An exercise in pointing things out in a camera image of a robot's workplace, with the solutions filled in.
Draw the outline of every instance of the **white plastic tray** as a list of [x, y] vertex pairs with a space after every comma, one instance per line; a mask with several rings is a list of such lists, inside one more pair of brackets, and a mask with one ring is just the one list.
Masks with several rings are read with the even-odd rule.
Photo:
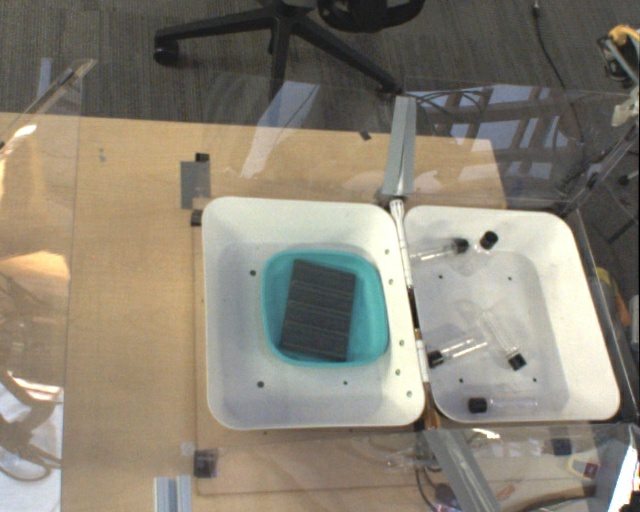
[[[234, 429], [399, 426], [417, 419], [425, 396], [402, 260], [391, 217], [372, 205], [242, 199], [211, 202], [203, 215], [207, 398]], [[353, 368], [287, 364], [267, 346], [260, 271], [296, 247], [355, 251], [378, 269], [389, 348]]]
[[[561, 219], [420, 206], [405, 220], [409, 245], [450, 237], [477, 242], [488, 230], [500, 238], [490, 254], [469, 251], [412, 265], [427, 348], [468, 332], [482, 310], [494, 307], [528, 363], [514, 372], [497, 351], [484, 350], [431, 369], [434, 398], [446, 416], [509, 423], [605, 420], [617, 412], [620, 394], [596, 311], [573, 234]], [[496, 397], [502, 406], [472, 414], [473, 397]]]

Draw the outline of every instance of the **cable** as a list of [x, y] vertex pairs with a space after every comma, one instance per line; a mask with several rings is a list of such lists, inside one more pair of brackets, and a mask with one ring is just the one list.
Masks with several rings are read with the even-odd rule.
[[547, 51], [547, 47], [544, 44], [544, 39], [542, 39], [542, 31], [540, 29], [540, 2], [539, 2], [539, 0], [535, 0], [535, 2], [533, 4], [533, 24], [534, 24], [535, 29], [536, 29], [536, 36], [538, 38], [538, 43], [540, 44], [540, 48], [542, 49], [542, 53], [544, 53], [544, 56], [546, 57], [547, 62], [549, 63], [549, 65], [553, 69], [553, 72], [555, 73], [556, 78], [558, 79], [558, 82], [560, 82], [560, 85], [562, 86], [563, 89], [566, 89], [567, 86], [565, 85], [564, 80], [562, 79], [562, 76], [560, 75], [560, 72], [558, 71], [558, 68], [553, 63], [553, 59], [551, 58], [551, 55], [549, 55], [549, 52]]
[[431, 500], [429, 500], [429, 498], [427, 498], [427, 495], [425, 494], [424, 489], [422, 488], [422, 482], [420, 481], [420, 470], [419, 469], [416, 469], [416, 482], [418, 484], [418, 491], [420, 492], [420, 496], [422, 496], [422, 499], [427, 504], [427, 507], [429, 507], [429, 510], [431, 510], [432, 512], [438, 512], [438, 509], [431, 502]]

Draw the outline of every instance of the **teal tray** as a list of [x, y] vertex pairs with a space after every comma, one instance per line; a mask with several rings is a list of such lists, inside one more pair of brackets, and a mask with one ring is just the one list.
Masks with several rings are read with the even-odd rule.
[[[281, 350], [280, 338], [294, 260], [352, 272], [356, 276], [347, 360], [326, 361]], [[389, 345], [387, 309], [380, 276], [362, 256], [344, 251], [290, 250], [273, 255], [262, 271], [262, 321], [269, 347], [283, 361], [299, 366], [345, 368], [371, 363]]]

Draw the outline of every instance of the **yellow cable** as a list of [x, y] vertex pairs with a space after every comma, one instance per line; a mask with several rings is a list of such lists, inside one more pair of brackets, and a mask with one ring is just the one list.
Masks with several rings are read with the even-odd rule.
[[629, 25], [618, 25], [609, 31], [609, 37], [616, 46], [623, 46], [627, 43], [627, 37], [640, 41], [640, 34]]

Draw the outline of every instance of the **gray carpet floor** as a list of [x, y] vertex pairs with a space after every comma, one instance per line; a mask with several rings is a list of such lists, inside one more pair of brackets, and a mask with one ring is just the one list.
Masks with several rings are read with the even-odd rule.
[[[428, 77], [558, 87], [536, 39], [532, 3], [428, 0], [408, 24], [377, 34], [336, 34], [400, 82]], [[542, 37], [567, 88], [621, 92], [604, 74], [596, 40], [618, 23], [640, 23], [640, 2], [540, 4]], [[185, 41], [184, 63], [175, 69], [153, 61], [154, 31], [257, 6], [254, 0], [0, 0], [0, 110], [21, 111], [34, 98], [42, 58], [51, 59], [55, 76], [72, 60], [90, 57], [98, 63], [85, 81], [84, 115], [211, 121], [221, 74], [269, 76], [268, 32]], [[312, 17], [319, 20], [315, 13]], [[287, 77], [353, 90], [375, 88], [368, 78], [296, 38]], [[625, 157], [612, 183], [637, 166], [637, 155]], [[618, 190], [636, 212], [637, 183]], [[620, 269], [616, 277], [628, 299], [638, 293], [637, 220], [611, 244], [608, 237], [629, 219], [606, 191], [591, 201], [594, 213], [586, 221], [599, 261]]]

